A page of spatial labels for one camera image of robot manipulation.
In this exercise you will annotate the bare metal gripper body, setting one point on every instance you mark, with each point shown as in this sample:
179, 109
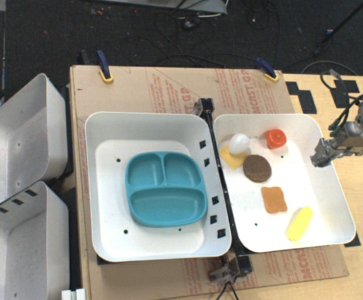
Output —
354, 141

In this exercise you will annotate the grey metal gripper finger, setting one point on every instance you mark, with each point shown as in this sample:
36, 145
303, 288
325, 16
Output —
321, 160
324, 144

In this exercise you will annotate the white plastic tray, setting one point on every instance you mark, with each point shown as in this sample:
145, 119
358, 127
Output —
25, 142
28, 248
106, 198
312, 183

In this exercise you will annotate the red tomato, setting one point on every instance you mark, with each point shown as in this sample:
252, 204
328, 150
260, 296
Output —
275, 138

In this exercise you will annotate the orange toast slice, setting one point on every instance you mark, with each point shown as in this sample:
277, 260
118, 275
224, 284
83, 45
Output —
274, 199

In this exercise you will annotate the brown burger patty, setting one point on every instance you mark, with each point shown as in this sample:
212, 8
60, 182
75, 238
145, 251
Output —
257, 168

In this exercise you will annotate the yellow oblong toy food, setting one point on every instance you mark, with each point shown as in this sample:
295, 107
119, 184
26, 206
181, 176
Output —
300, 223

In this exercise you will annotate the white egg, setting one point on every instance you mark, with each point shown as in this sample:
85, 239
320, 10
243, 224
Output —
238, 142

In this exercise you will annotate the yellow cheese slice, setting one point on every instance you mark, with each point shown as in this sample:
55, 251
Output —
232, 161

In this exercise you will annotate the thin black rod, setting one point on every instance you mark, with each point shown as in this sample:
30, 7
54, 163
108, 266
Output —
223, 183

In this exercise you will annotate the blue divided plate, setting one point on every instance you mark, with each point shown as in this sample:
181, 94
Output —
165, 205

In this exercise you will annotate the brown cardboard board red print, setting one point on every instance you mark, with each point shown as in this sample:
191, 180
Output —
143, 86

